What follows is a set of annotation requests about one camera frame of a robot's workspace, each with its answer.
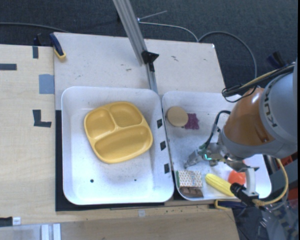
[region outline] white tray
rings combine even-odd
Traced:
[[[145,153],[107,164],[93,152],[84,128],[86,114],[111,102],[128,101],[145,117],[153,144]],[[61,97],[62,170],[65,197],[76,205],[161,203],[173,195],[160,97],[149,89],[70,87]],[[157,121],[162,120],[158,128]]]
[[[187,113],[196,114],[199,120],[199,129],[174,127],[166,120],[165,127],[169,139],[174,173],[184,170],[184,162],[188,159],[188,156],[208,139],[217,113],[221,110],[231,111],[234,105],[235,103],[227,102],[220,93],[170,91],[164,94],[162,107],[165,115],[170,107],[180,106]],[[227,114],[220,115],[218,121],[219,128],[222,129],[227,118]],[[211,142],[216,142],[217,139],[218,134],[214,134]],[[261,154],[254,155],[245,159],[244,162],[248,166],[259,167],[255,172],[256,191],[259,193],[260,198],[266,198],[271,193],[271,181],[263,156]],[[203,197],[192,198],[180,193],[185,199],[198,201],[236,198],[224,195],[205,182],[207,173],[218,175],[227,180],[232,169],[226,164],[219,162],[217,166],[211,167],[208,161],[201,161],[196,165],[188,167],[187,170],[201,171]]]

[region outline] red tomato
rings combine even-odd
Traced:
[[[237,172],[235,170],[232,170],[229,173],[228,182],[231,184],[236,182],[239,183],[240,185],[243,185],[246,183],[246,174],[244,172]]]

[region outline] yellow plate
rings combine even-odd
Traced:
[[[146,119],[127,101],[109,103],[90,111],[84,118],[84,129],[96,156],[108,164],[135,158],[153,143]]]

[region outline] beige disc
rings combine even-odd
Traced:
[[[170,124],[176,127],[185,126],[189,119],[187,112],[179,106],[170,107],[166,113],[166,117]]]

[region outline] yellow corn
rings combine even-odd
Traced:
[[[231,184],[228,181],[224,180],[223,178],[218,177],[217,175],[214,175],[212,173],[207,173],[205,175],[205,182],[227,196],[230,197],[235,196],[230,190]]]

